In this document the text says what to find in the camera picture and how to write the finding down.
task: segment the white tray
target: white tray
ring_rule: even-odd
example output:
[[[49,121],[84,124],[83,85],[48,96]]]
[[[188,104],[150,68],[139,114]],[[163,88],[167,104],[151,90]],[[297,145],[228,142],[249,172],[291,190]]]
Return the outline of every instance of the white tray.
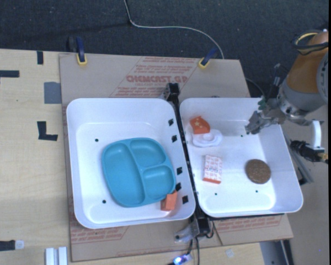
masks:
[[[290,213],[302,206],[301,188],[281,126],[272,125],[256,135],[245,132],[259,101],[259,98],[189,98],[180,105],[199,204],[211,217]],[[223,134],[219,146],[192,144],[189,121],[199,115]],[[223,159],[220,184],[202,180],[205,155]],[[245,173],[245,163],[255,158],[271,169],[271,179],[265,184],[251,182]]]
[[[168,102],[157,98],[76,99],[67,107],[67,126],[74,213],[80,224],[98,229],[183,220],[194,213],[195,198],[177,120]],[[112,142],[134,137],[152,138],[165,149],[176,184],[181,185],[174,210],[161,211],[161,202],[127,208],[113,201],[103,176],[102,151]]]

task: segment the dark background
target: dark background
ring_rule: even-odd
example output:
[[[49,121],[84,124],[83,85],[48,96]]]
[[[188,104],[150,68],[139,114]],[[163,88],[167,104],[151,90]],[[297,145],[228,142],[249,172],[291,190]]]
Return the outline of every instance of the dark background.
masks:
[[[267,93],[274,66],[284,77],[296,56],[292,39],[328,29],[329,0],[127,0],[132,20],[181,26],[211,36],[226,59],[239,59],[253,97]],[[0,0],[0,49],[67,51],[80,36],[96,54],[204,57],[215,44],[186,29],[140,29],[123,0]]]

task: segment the brown round object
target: brown round object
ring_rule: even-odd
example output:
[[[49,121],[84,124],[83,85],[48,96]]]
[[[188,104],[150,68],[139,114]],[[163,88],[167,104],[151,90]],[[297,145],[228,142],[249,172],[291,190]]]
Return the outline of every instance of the brown round object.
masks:
[[[245,166],[245,172],[252,182],[259,184],[266,183],[271,177],[270,167],[259,159],[249,160]]]

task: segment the blue divided plate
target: blue divided plate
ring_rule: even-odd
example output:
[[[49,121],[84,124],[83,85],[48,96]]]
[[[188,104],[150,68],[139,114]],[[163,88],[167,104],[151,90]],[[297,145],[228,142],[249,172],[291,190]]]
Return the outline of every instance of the blue divided plate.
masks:
[[[175,174],[164,148],[138,137],[113,142],[102,153],[103,173],[111,195],[124,207],[158,202],[175,189]]]

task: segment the cardboard sheet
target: cardboard sheet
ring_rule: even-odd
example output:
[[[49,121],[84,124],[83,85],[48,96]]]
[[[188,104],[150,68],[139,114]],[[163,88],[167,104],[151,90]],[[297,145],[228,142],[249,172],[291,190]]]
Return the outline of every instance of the cardboard sheet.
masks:
[[[60,54],[63,131],[69,197],[72,261],[183,251],[174,233],[187,220],[147,225],[86,229],[74,217],[66,108],[77,98],[162,97],[167,83],[179,83],[179,100],[190,97],[249,97],[238,60],[211,60],[206,69],[199,59],[89,54],[80,66],[76,54]],[[286,215],[233,218],[214,222],[213,238],[200,240],[200,247],[292,238]]]

